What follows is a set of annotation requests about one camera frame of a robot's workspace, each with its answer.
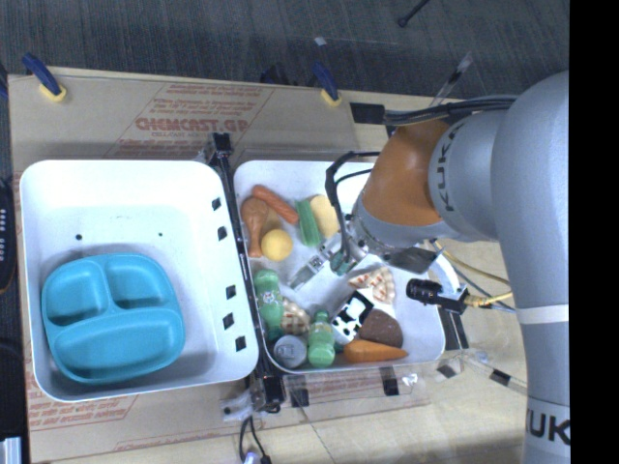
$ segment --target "blue plate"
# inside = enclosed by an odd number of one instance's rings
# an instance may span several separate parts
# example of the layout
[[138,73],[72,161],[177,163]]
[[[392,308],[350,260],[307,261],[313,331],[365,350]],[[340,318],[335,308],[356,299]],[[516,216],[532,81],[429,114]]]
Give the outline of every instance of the blue plate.
[[172,284],[152,258],[112,253],[54,270],[42,296],[51,355],[67,377],[123,382],[173,363],[185,325]]

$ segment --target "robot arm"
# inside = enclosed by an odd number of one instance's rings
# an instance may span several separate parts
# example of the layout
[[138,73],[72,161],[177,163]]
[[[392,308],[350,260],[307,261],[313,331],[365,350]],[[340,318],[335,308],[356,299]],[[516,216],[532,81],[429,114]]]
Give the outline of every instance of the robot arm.
[[526,464],[570,452],[567,72],[508,109],[451,126],[399,128],[378,157],[353,217],[385,249],[425,239],[498,241],[523,336],[528,376]]

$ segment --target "yellow ball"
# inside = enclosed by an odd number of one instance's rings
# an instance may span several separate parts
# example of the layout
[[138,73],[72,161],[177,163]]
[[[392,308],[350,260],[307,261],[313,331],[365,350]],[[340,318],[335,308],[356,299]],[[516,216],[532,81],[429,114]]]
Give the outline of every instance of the yellow ball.
[[285,230],[276,228],[264,234],[260,247],[262,247],[262,254],[267,258],[272,261],[281,261],[292,252],[292,238]]

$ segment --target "toy carrot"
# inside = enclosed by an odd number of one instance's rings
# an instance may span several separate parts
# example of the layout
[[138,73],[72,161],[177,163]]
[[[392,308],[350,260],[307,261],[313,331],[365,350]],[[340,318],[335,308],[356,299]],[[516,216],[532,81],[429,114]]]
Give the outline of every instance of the toy carrot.
[[270,189],[258,184],[251,190],[251,195],[268,204],[288,223],[292,223],[294,225],[299,221],[299,214],[296,210]]
[[408,353],[391,345],[355,338],[344,345],[344,356],[350,363],[367,363],[398,360]]

